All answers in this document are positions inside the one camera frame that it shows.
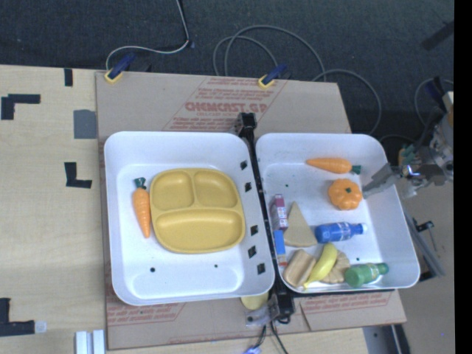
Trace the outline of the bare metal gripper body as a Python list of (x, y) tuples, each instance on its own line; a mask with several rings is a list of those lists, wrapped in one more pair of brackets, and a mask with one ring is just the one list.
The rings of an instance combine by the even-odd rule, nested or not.
[(449, 123), (437, 123), (418, 144), (400, 150), (398, 165), (406, 180), (400, 187), (402, 197), (416, 196), (429, 186), (454, 181), (454, 131)]

